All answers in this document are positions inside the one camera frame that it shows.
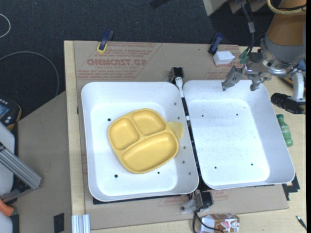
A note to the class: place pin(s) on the thin black and white rod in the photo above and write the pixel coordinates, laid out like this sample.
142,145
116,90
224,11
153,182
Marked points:
187,120

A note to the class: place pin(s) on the green plastic bottle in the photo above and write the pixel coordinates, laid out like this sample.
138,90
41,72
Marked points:
285,130

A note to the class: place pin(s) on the white plastic tray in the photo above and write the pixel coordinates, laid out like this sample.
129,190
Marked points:
102,173
233,142

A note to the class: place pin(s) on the brown cardboard board red print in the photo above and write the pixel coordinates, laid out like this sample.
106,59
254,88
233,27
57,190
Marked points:
136,59

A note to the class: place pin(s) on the brown and white carton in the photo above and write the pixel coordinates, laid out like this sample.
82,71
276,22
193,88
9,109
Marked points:
223,223

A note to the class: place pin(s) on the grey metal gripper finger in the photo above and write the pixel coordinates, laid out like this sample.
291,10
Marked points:
257,82
232,78

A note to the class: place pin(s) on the yellow divided plate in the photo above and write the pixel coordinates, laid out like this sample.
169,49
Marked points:
143,141

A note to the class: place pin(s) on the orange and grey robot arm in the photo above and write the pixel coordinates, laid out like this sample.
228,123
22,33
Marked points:
288,30

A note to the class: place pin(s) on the black pen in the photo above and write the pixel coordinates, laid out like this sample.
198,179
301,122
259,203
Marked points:
301,222

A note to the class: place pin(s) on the black cylinder on white bracket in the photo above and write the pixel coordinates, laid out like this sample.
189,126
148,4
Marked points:
291,98

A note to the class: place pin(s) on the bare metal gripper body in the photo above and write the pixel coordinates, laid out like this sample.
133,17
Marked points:
261,65

